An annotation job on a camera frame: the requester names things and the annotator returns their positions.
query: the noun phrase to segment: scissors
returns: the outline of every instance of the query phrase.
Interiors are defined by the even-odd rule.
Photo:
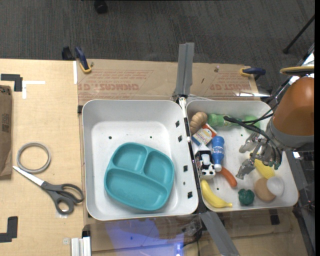
[[[52,185],[49,182],[46,182],[22,169],[19,167],[13,166],[17,172],[28,178],[29,180],[33,181],[35,184],[40,186],[44,191],[46,191],[50,197],[52,198],[56,210],[62,214],[67,215],[74,211],[74,204],[81,203],[84,200],[84,193],[82,190],[73,184],[64,183],[60,185]],[[78,191],[80,197],[76,197],[73,193],[66,191],[65,189],[74,189]],[[61,209],[59,204],[65,203],[68,206],[68,210]]]

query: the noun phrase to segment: gray ring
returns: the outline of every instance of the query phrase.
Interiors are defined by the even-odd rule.
[[[40,147],[46,152],[46,155],[48,156],[48,159],[47,159],[46,163],[44,164],[44,166],[42,166],[39,169],[28,169],[28,168],[25,168],[20,162],[20,157],[21,157],[22,152],[25,149],[30,148],[30,147]],[[27,173],[31,173],[31,174],[37,174],[37,173],[43,172],[45,169],[48,168],[50,162],[51,162],[51,154],[50,154],[50,151],[49,151],[48,147],[46,145],[42,144],[42,143],[39,143],[39,142],[29,142],[29,143],[24,144],[18,150],[18,153],[16,155],[16,164],[19,166],[19,168],[21,168],[22,170],[26,171]]]

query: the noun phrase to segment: green toy vegetable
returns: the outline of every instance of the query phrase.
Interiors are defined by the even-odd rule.
[[[253,193],[250,189],[245,190],[242,188],[239,190],[238,195],[240,203],[245,206],[248,206],[254,202],[255,193]]]

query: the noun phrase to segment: scissors blade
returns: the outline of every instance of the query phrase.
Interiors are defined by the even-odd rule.
[[[35,184],[39,185],[40,187],[41,187],[42,183],[45,182],[44,180],[20,169],[19,167],[13,166],[13,169],[15,169],[18,173],[21,173],[23,176],[25,176],[29,180],[33,181]]]

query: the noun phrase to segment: green bottle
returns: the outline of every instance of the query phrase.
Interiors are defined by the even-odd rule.
[[[208,120],[207,123],[211,127],[230,127],[230,126],[239,126],[237,123],[229,122],[224,119],[224,116],[227,116],[230,118],[229,115],[226,114],[208,114]]]

